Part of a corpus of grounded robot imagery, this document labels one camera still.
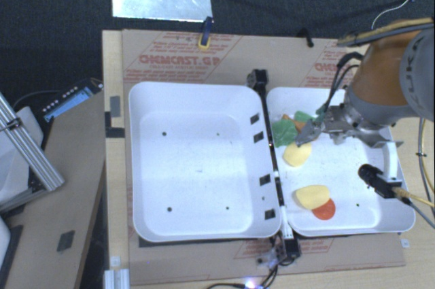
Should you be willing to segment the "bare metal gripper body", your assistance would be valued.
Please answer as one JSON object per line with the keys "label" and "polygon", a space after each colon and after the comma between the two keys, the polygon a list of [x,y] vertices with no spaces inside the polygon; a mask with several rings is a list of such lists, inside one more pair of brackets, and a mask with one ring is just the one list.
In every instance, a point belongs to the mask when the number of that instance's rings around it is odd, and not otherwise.
{"label": "bare metal gripper body", "polygon": [[347,138],[359,139],[367,146],[383,146],[387,138],[382,136],[384,126],[373,124],[365,119],[350,104],[330,106],[320,124],[323,133],[329,134],[336,145]]}

